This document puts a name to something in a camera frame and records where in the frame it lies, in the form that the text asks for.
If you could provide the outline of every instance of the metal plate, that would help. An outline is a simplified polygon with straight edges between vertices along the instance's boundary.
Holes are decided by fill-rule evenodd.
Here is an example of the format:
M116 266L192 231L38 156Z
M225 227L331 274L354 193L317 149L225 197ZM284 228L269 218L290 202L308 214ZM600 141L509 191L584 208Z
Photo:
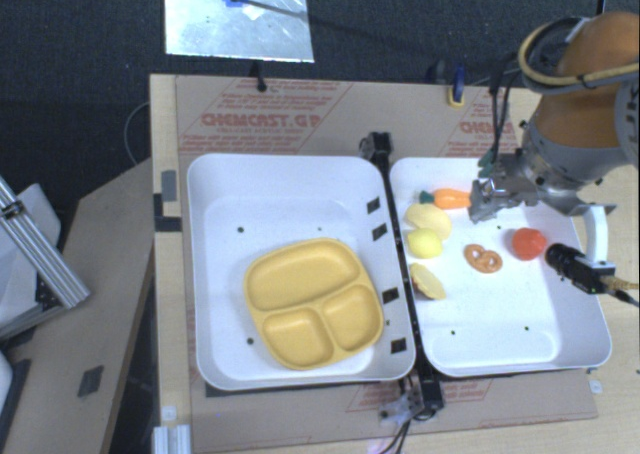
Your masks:
M168 54L313 63L306 0L165 0Z

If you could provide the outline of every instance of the cardboard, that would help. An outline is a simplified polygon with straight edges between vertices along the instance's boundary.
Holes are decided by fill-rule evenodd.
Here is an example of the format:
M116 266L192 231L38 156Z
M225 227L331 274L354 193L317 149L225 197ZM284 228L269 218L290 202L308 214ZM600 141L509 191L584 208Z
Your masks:
M179 156L178 167L171 169L178 175L179 195L186 197L189 164L212 151L356 155L360 140L369 132L387 131L394 142L393 160L407 156L479 157L493 140L490 97L480 88L467 88L467 105L456 110L446 105L443 86L281 79L267 80L267 85L261 94L253 79L162 76L152 80L152 101L154 96L160 97L152 102L152 108L161 110L163 125L175 129L169 139L154 143L156 174L171 168ZM536 97L513 90L512 101L528 107L528 117ZM177 111L174 125L170 122L172 106ZM516 146L514 128L508 123L501 148L513 150ZM224 394L204 384L195 364L188 204L177 198L170 206L176 201L182 206L182 233L172 235L183 240L184 296L174 301L184 299L186 324L174 326L178 333L185 328L188 338L189 395L180 393L182 379L163 379L163 366L172 374L177 369L169 367L169 355L161 346L160 384L166 386L161 391L161 404L171 404L180 394L177 416L168 416L163 424L190 422L196 453L392 435L395 426L381 424L378 409L399 395L395 382L239 394ZM175 282L172 285L172 293L179 293ZM162 307L159 319L161 329L169 327ZM597 416L583 371L447 381L443 390L445 409L438 412L437 420L412 426L411 434ZM186 402L190 402L190 409L185 409Z

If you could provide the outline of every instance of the yellow plate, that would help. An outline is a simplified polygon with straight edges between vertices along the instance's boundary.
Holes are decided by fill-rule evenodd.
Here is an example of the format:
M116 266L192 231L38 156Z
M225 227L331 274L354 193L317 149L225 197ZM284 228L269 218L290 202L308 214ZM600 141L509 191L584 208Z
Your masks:
M334 239L303 241L255 260L244 295L262 340L290 369L352 356L382 333L382 307L358 256Z

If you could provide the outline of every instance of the black clamp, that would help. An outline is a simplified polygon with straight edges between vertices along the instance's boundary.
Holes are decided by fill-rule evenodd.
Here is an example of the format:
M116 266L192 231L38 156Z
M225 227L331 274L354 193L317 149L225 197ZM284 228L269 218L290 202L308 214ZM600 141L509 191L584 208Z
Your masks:
M20 200L10 203L6 207L0 209L0 217L9 221L24 212L24 204Z

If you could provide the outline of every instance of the white tray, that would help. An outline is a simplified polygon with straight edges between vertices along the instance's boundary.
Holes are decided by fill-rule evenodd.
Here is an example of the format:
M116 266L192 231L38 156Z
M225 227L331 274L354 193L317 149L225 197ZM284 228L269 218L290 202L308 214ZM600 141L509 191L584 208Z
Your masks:
M384 184L371 163L355 157L207 154L189 167L187 189L196 357L208 383L243 390L380 381L411 369L415 345L402 275ZM386 233L374 241L373 231L383 225ZM385 327L376 344L355 356L296 371L280 365L262 343L242 283L256 258L317 237L338 239L358 255L378 291ZM384 304L385 291L397 297Z
M476 159L402 159L391 184L403 239L411 227L403 218L421 190L469 190ZM429 301L416 293L422 342L429 361L454 377L594 367L611 353L611 338L598 298L560 277L543 256L523 262L511 252L513 232L540 230L550 244L579 247L571 219L540 204L502 210L497 219L474 225L466 209L447 211L453 223L443 254L422 262L442 282L447 298ZM497 251L502 269L484 275L463 257L467 244Z

